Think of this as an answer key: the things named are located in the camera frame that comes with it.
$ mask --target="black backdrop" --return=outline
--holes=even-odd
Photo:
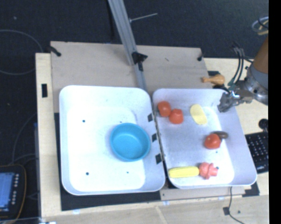
[[[268,16],[269,0],[124,0],[137,45],[200,47],[205,57],[235,57],[232,42],[254,57],[265,37],[251,25]],[[0,0],[0,165],[35,152],[36,52],[50,41],[120,39],[107,0]],[[21,217],[38,216],[34,156],[19,159],[28,173]]]

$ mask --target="keyboard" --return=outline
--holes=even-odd
[[[268,172],[268,132],[246,134],[245,137],[257,173]]]

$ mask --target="blue plate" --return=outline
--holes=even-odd
[[[112,130],[110,145],[119,159],[137,161],[143,159],[149,153],[151,140],[146,131],[140,126],[123,123]]]

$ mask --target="black clamp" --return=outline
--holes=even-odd
[[[139,70],[140,71],[144,71],[143,67],[142,67],[142,62],[144,60],[147,59],[148,56],[144,55],[144,54],[141,54],[141,53],[138,53],[138,52],[133,52],[132,53],[132,59],[133,59],[133,62],[134,64],[138,64],[139,66]]]

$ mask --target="white tray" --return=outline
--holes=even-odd
[[[223,90],[219,89],[159,89],[153,94],[155,116],[167,170],[184,166],[199,166],[202,162],[214,163],[218,175],[206,180],[201,176],[170,178],[180,189],[245,186],[256,181],[257,173],[242,131],[235,107],[220,113],[217,105]],[[161,117],[157,104],[166,100],[171,108],[181,109],[184,122],[172,124]],[[194,104],[202,106],[208,123],[198,125],[190,114]],[[213,131],[229,134],[220,148],[210,150],[203,145],[205,137]]]
[[[73,195],[100,195],[160,190],[163,163],[149,95],[139,88],[78,86],[59,96],[61,173]],[[124,162],[112,152],[111,130],[120,123],[141,126],[151,138],[151,150],[140,161]]]

